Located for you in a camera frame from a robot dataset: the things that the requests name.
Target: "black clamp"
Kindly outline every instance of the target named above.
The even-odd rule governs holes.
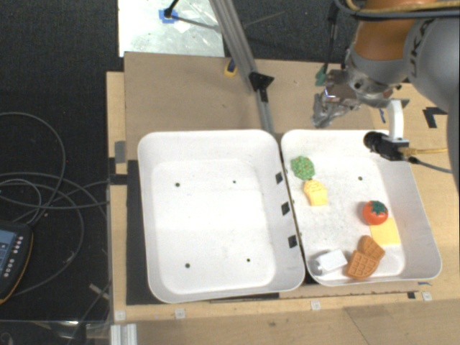
[[[249,81],[251,82],[252,89],[255,92],[259,91],[262,102],[268,102],[267,87],[275,80],[265,74],[252,72],[249,74]]]

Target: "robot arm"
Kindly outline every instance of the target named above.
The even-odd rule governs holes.
[[[366,0],[365,9],[382,9],[438,0]],[[327,127],[337,116],[362,104],[388,108],[387,149],[407,147],[402,135],[402,110],[391,98],[409,78],[415,88],[448,112],[448,147],[459,187],[459,17],[361,21],[342,70],[331,70],[325,89],[315,96],[313,124]],[[390,160],[401,160],[397,151]]]

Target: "black floor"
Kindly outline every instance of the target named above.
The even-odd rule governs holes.
[[[331,0],[234,2],[243,24],[284,12],[247,28],[256,58],[324,60]],[[79,185],[109,176],[105,74],[123,69],[118,58],[117,14],[117,0],[0,0],[0,113],[30,113],[56,129],[67,152],[65,177]],[[339,24],[334,62],[342,60],[356,26],[343,14]],[[56,140],[43,125],[20,116],[0,117],[0,174],[58,175],[60,158]],[[49,178],[34,182],[54,183]],[[23,189],[17,191],[17,198],[34,203],[34,194]],[[91,192],[99,201],[106,198],[103,185]],[[82,195],[76,197],[76,203],[90,202]],[[0,219],[14,219],[21,211],[26,210],[0,201]],[[82,214],[84,242],[72,265],[48,284],[0,305],[0,320],[77,319],[88,310],[97,298],[89,285],[103,288],[109,279],[108,248],[101,212],[92,208]],[[43,216],[35,229],[34,251],[19,292],[65,265],[78,244],[79,226],[75,211]],[[88,319],[103,318],[107,304],[104,299],[98,301]]]

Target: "toy tomato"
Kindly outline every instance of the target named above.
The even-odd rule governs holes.
[[[369,201],[362,209],[364,220],[369,225],[380,225],[388,219],[388,209],[379,201]]]

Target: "empty white tray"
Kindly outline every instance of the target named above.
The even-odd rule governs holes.
[[[363,144],[368,131],[293,130],[281,141],[287,181],[309,273],[322,285],[419,280],[441,271],[441,258],[408,162],[390,162]],[[309,157],[314,179],[328,191],[326,206],[310,206],[303,181],[294,176],[290,161]],[[354,280],[344,268],[320,275],[315,258],[341,249],[349,259],[362,235],[371,235],[361,218],[362,204],[382,201],[394,218],[401,244],[384,247],[377,271]]]
[[[166,303],[292,290],[305,276],[275,139],[158,132],[138,146],[147,273]]]

